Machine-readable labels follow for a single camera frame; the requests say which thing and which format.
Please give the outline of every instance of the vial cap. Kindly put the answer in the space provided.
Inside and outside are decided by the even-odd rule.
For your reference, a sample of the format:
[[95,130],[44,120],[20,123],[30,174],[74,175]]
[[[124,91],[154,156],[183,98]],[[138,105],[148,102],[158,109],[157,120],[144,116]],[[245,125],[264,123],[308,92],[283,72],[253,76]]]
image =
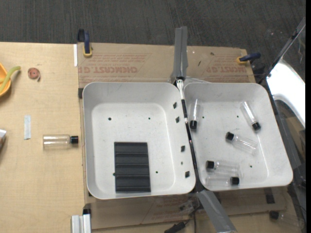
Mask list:
[[255,131],[258,131],[261,129],[261,125],[258,122],[253,123],[252,127]]
[[280,216],[280,213],[277,211],[270,211],[269,212],[269,216],[271,219],[277,220],[278,217]]
[[76,144],[76,143],[79,143],[79,137],[78,136],[71,136],[70,137],[70,143],[72,144]]
[[240,179],[238,177],[231,177],[231,184],[238,185],[240,183]]
[[190,121],[190,128],[193,130],[196,130],[196,127],[198,125],[198,122],[195,120]]
[[227,132],[227,134],[225,135],[225,138],[229,141],[232,141],[234,138],[234,134],[231,132]]
[[206,161],[205,167],[206,169],[213,169],[215,166],[215,163],[213,161]]

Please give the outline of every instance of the gray carpet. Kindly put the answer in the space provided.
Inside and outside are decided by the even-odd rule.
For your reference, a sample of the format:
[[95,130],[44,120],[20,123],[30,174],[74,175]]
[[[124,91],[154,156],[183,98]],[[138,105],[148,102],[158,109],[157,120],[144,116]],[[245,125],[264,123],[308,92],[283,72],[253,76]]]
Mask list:
[[174,43],[259,51],[270,65],[306,16],[306,0],[0,0],[0,41],[75,43],[79,28],[93,42]]

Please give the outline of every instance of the wooden table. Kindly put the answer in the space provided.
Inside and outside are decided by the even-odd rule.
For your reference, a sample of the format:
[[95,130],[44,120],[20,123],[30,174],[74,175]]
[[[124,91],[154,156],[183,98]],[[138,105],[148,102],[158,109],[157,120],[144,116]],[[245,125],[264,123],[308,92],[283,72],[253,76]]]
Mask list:
[[[43,150],[44,134],[81,137],[78,71],[73,45],[0,43],[0,62],[12,76],[10,91],[0,98],[0,129],[7,131],[0,150],[0,232],[69,233],[70,217],[85,205],[82,146]],[[27,70],[36,67],[41,80]],[[24,116],[31,116],[31,139],[24,140]],[[293,204],[288,199],[288,209]],[[293,232],[270,222],[267,213],[231,216],[239,232]],[[164,232],[173,223],[105,229],[99,232]],[[198,232],[214,232],[198,219]],[[181,233],[193,232],[193,222]]]

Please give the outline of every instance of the clear bottle with black cap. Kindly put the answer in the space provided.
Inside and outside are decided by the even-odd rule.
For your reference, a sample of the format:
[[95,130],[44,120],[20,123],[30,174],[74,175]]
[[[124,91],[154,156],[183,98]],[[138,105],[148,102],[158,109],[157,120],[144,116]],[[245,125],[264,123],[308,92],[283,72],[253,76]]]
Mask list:
[[241,176],[240,164],[229,161],[206,161],[205,169],[208,173],[223,173],[228,176]]
[[301,217],[286,211],[270,211],[269,216],[271,221],[283,224],[286,227],[298,228],[300,230],[305,227],[305,221]]
[[196,130],[200,119],[201,105],[198,99],[190,105],[190,128]]
[[78,136],[69,134],[45,134],[43,135],[44,149],[68,149],[79,143]]
[[226,140],[236,148],[242,149],[252,155],[256,155],[258,143],[238,134],[227,132]]
[[240,184],[239,177],[221,173],[209,174],[205,181],[208,186],[238,186]]
[[253,109],[249,105],[249,102],[244,101],[240,105],[240,109],[247,121],[247,123],[252,126],[255,132],[258,132],[261,129],[261,125],[258,123],[258,120],[254,114]]

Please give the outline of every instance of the white label strip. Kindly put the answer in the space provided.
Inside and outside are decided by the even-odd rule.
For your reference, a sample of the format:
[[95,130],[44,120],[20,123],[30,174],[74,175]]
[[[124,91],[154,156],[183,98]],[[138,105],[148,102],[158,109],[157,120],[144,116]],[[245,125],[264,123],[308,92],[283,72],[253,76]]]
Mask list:
[[31,138],[31,116],[24,116],[24,140]]
[[73,44],[74,66],[78,66],[78,44]]

